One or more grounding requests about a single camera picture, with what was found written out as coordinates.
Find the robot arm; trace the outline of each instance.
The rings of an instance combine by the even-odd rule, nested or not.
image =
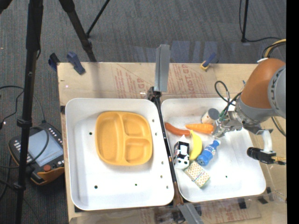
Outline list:
[[[255,135],[261,134],[264,149],[251,147],[247,150],[248,156],[267,164],[281,164],[281,159],[272,151],[272,130],[264,130],[260,124],[273,116],[286,118],[286,64],[275,58],[258,62],[259,65],[235,101],[235,110],[227,112],[215,122],[213,135],[219,138],[226,132],[242,128]]]

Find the orange plate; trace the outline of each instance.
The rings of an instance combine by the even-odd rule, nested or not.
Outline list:
[[[99,157],[114,165],[144,164],[153,151],[148,121],[132,112],[101,113],[95,125],[95,144]]]

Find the device screen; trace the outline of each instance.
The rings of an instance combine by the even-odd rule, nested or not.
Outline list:
[[[47,133],[45,130],[42,130],[38,133],[35,133],[29,137],[28,151],[33,158],[39,155],[47,141]],[[44,152],[36,159],[36,162],[39,166],[43,166],[53,159],[63,155],[63,149],[56,142],[54,137],[49,134],[49,143],[44,150]]]

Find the gray carpet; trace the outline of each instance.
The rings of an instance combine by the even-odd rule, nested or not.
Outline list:
[[[78,17],[87,31],[106,0],[74,0]],[[0,15],[0,87],[24,86],[26,64],[26,30],[29,0],[13,0]],[[46,120],[61,129],[57,74],[48,65],[55,53],[68,62],[67,53],[75,52],[82,62],[88,56],[66,12],[58,0],[44,0],[41,54],[37,60],[35,96],[41,103]],[[219,63],[256,63],[263,50],[278,39],[286,38],[286,0],[249,0],[246,39],[241,42],[245,0],[110,0],[90,33],[98,62],[155,62],[156,48],[169,44],[171,62],[200,63],[212,52]],[[285,46],[273,57],[286,60]],[[0,90],[0,120],[15,111],[15,99],[21,89]],[[6,119],[0,130],[0,164],[8,165],[7,144],[21,134],[16,117],[21,116],[22,96],[17,113]],[[34,125],[43,117],[38,103],[33,105]],[[9,183],[17,181],[17,170],[10,171]],[[0,168],[5,180],[7,169]],[[43,224],[68,222],[64,175],[39,187],[29,179],[25,199]],[[0,200],[0,222],[15,219],[16,194],[7,189]],[[31,208],[23,204],[23,223],[37,223]]]

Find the white tray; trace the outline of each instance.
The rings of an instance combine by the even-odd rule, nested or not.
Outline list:
[[[200,123],[208,109],[221,112],[227,103],[221,98],[167,99],[161,105],[164,122],[185,129],[185,124]],[[212,144],[211,135],[196,133],[203,146]],[[180,138],[166,131],[173,155],[174,144]],[[202,202],[226,198],[255,196],[264,192],[266,181],[259,161],[247,156],[252,141],[247,130],[228,132],[220,138],[221,144],[209,164],[203,167],[211,176],[200,189],[181,169],[176,170],[181,195],[189,202]]]
[[[97,117],[104,111],[135,112],[147,119],[153,138],[153,154],[148,162],[115,166],[99,158],[94,130]],[[154,103],[146,99],[76,98],[67,103],[65,116],[71,198],[78,208],[162,206],[172,201],[171,171]]]

